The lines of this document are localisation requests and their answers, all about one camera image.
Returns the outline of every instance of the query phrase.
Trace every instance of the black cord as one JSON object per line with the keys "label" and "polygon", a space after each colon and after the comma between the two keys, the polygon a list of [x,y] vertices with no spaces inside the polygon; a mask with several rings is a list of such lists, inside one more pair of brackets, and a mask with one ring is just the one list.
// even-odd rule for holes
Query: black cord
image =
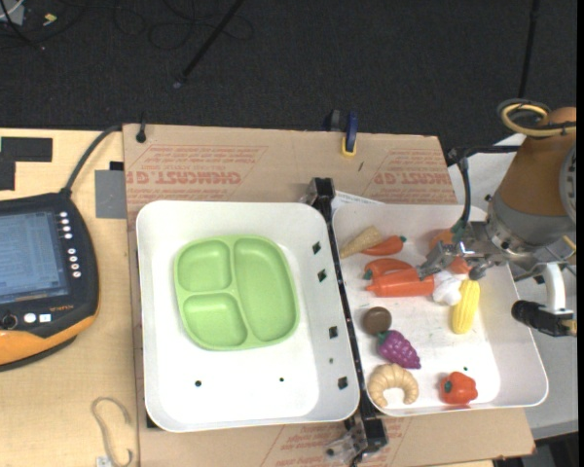
{"label": "black cord", "polygon": [[[112,16],[113,16],[113,21],[114,21],[115,25],[117,26],[117,28],[120,31],[122,31],[123,33],[126,33],[127,35],[138,35],[138,34],[142,33],[147,27],[146,23],[145,23],[145,18],[141,14],[134,11],[133,9],[130,9],[129,7],[119,5],[118,2],[121,2],[122,0],[116,0],[115,5],[91,5],[91,3],[90,3],[91,0],[85,0],[85,2],[82,4],[77,3],[75,0],[56,0],[56,1],[63,4],[66,7],[75,7],[75,8],[82,9],[81,13],[79,14],[79,17],[81,15],[83,15],[88,10],[111,10]],[[140,29],[138,29],[138,31],[136,31],[136,32],[128,32],[125,29],[123,29],[121,27],[121,25],[119,24],[118,19],[117,19],[117,14],[119,12],[131,14],[133,17],[139,18],[140,19]]]}
{"label": "black cord", "polygon": [[2,7],[2,12],[4,13],[4,16],[7,19],[7,22],[11,26],[11,29],[15,31],[15,33],[19,36],[21,40],[23,40],[26,43],[26,45],[31,45],[34,47],[33,42],[27,36],[21,33],[21,31],[18,30],[18,27],[15,25],[15,23],[11,19],[11,16],[9,15],[9,10],[7,9],[7,6],[4,3],[4,0],[0,0],[0,7]]}
{"label": "black cord", "polygon": [[93,142],[91,143],[89,148],[80,157],[80,160],[78,161],[78,163],[74,167],[73,171],[71,172],[71,175],[69,176],[69,179],[67,180],[67,183],[65,184],[65,186],[60,190],[62,194],[66,194],[68,197],[71,196],[71,188],[74,184],[74,181],[78,177],[78,174],[80,173],[83,166],[85,165],[85,162],[87,162],[87,159],[89,158],[91,153],[95,150],[95,147],[97,147],[97,145],[99,145],[99,142],[101,142],[108,135],[110,135],[111,133],[113,133],[115,131],[119,131],[119,130],[121,130],[120,125],[110,126],[110,127],[106,128],[104,131],[102,131],[101,133],[99,133],[99,135],[97,135],[97,137],[93,140]]}
{"label": "black cord", "polygon": [[526,56],[524,57],[524,66],[522,69],[522,80],[519,84],[519,93],[517,96],[523,97],[526,91],[526,82],[528,81],[529,62],[532,55],[532,44],[534,43],[534,31],[536,29],[536,20],[538,19],[538,7],[541,0],[532,0],[532,7],[529,12],[529,29],[528,41],[526,43]]}
{"label": "black cord", "polygon": [[[69,7],[81,7],[82,10],[81,10],[81,12],[77,16],[74,17],[73,20],[67,21],[67,24],[63,25],[62,27],[60,27],[60,24],[53,24],[53,29],[55,29],[55,32],[53,32],[53,33],[45,33],[44,36],[42,36],[41,38],[38,38],[38,39],[32,39],[30,37],[24,37],[24,40],[22,41],[21,38],[18,35],[16,35],[14,37],[12,34],[0,33],[0,39],[2,39],[2,38],[7,38],[7,39],[14,39],[14,38],[16,38],[16,39],[18,39],[18,41],[15,44],[0,46],[0,50],[13,49],[15,47],[27,46],[27,45],[31,45],[31,44],[32,45],[39,45],[39,44],[41,44],[43,42],[46,42],[48,40],[51,40],[55,36],[58,36],[59,34],[67,31],[67,29],[71,28],[74,24],[76,24],[82,18],[82,16],[85,13],[85,10],[87,8],[87,4],[74,5],[74,4],[71,4],[71,2],[64,2],[62,0],[56,0],[56,1],[59,2],[59,3],[62,3],[64,5],[67,5]],[[35,32],[35,31],[39,31],[39,30],[30,31],[28,34],[30,35],[31,33]]]}
{"label": "black cord", "polygon": [[197,8],[195,6],[195,0],[190,0],[191,3],[191,15],[187,15],[184,12],[180,11],[179,9],[177,9],[174,5],[171,4],[171,2],[169,0],[162,0],[162,2],[164,3],[164,5],[172,12],[174,13],[176,16],[178,16],[179,18],[183,18],[185,20],[189,20],[189,21],[199,21],[199,20],[208,20],[210,18],[214,18],[215,16],[217,16],[219,14],[218,9],[219,9],[219,5],[220,5],[220,1],[219,0],[213,0],[214,5],[213,8],[214,10],[210,13],[206,13],[203,16],[197,16]]}
{"label": "black cord", "polygon": [[454,147],[448,153],[448,158],[456,161],[458,170],[460,171],[461,178],[463,180],[463,189],[465,192],[465,202],[463,204],[463,212],[460,218],[452,226],[451,231],[455,235],[454,242],[457,242],[462,237],[465,232],[465,227],[469,221],[469,215],[471,212],[471,184],[469,181],[469,160],[468,158],[474,153],[487,153],[487,154],[506,154],[511,152],[516,152],[521,146],[520,145],[491,145],[491,146],[472,146],[472,147]]}
{"label": "black cord", "polygon": [[236,14],[237,10],[240,8],[240,6],[242,5],[243,2],[244,2],[244,0],[236,0],[236,2],[234,2],[234,5],[232,5],[230,10],[221,19],[221,21],[218,23],[218,25],[216,26],[216,28],[214,29],[212,34],[208,37],[208,39],[205,41],[205,43],[201,46],[201,48],[199,49],[199,51],[197,52],[195,57],[193,57],[191,62],[188,64],[188,66],[186,66],[186,69],[184,69],[184,71],[182,71],[182,73],[179,75],[179,77],[177,78],[177,80],[173,84],[173,87],[175,89],[179,89],[180,87],[182,87],[186,83],[186,81],[188,80],[188,77],[191,74],[191,72],[193,71],[193,69],[195,69],[195,67],[197,66],[199,61],[203,58],[203,56],[205,55],[207,50],[210,48],[212,43],[214,43],[214,40],[216,40],[216,38],[218,38],[219,34],[221,34],[221,32],[223,31],[225,26],[227,26],[227,24],[232,19],[232,17]]}

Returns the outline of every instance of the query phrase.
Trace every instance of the green plate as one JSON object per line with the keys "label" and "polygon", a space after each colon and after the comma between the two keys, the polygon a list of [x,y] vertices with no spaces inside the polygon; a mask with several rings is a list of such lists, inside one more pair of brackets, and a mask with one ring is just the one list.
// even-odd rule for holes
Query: green plate
{"label": "green plate", "polygon": [[184,329],[206,349],[275,344],[299,324],[289,265],[266,237],[221,235],[190,242],[175,256],[173,279]]}

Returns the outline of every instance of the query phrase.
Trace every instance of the toy croissant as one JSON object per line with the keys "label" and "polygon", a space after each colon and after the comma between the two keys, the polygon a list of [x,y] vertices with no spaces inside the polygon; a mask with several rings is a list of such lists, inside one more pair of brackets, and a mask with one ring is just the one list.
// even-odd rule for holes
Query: toy croissant
{"label": "toy croissant", "polygon": [[391,387],[402,388],[405,393],[403,401],[406,405],[414,403],[420,395],[418,382],[411,372],[395,363],[379,365],[368,380],[370,398],[377,406],[386,407],[387,400],[383,393]]}

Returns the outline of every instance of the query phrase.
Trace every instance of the toy orange carrot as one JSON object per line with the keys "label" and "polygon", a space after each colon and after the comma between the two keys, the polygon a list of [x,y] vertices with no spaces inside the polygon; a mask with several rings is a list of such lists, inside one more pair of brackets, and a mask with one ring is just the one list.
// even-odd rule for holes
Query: toy orange carrot
{"label": "toy orange carrot", "polygon": [[420,280],[416,269],[399,269],[378,276],[366,290],[374,292],[381,298],[430,296],[435,290],[435,276],[428,275],[424,280]]}
{"label": "toy orange carrot", "polygon": [[396,258],[378,258],[378,260],[373,260],[366,265],[366,268],[363,270],[363,278],[369,280],[370,278],[377,278],[388,271],[411,268],[412,266],[410,264],[397,260]]}
{"label": "toy orange carrot", "polygon": [[379,232],[379,229],[370,226],[340,249],[340,258],[343,259],[355,253],[360,253],[364,249],[380,244],[381,242],[383,242],[383,236]]}
{"label": "toy orange carrot", "polygon": [[389,256],[390,254],[396,254],[402,251],[406,240],[407,237],[402,235],[390,235],[380,244],[368,247],[361,252],[370,256]]}

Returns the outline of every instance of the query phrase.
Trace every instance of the toy red pepper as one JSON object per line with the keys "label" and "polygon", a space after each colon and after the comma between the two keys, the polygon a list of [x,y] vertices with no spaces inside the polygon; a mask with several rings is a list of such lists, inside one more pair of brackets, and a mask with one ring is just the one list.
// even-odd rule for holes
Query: toy red pepper
{"label": "toy red pepper", "polygon": [[451,405],[465,405],[478,398],[476,381],[461,372],[452,372],[441,379],[439,397],[441,401]]}
{"label": "toy red pepper", "polygon": [[381,298],[409,298],[430,296],[435,290],[435,275],[420,280],[416,269],[399,269],[373,279],[366,291],[372,291]]}
{"label": "toy red pepper", "polygon": [[402,235],[391,235],[380,244],[368,247],[361,252],[370,256],[389,256],[402,251],[405,240],[407,240],[407,237]]}
{"label": "toy red pepper", "polygon": [[371,261],[364,269],[363,278],[369,280],[370,278],[377,278],[388,271],[395,269],[411,269],[412,266],[404,261],[395,258],[378,258],[378,260]]}

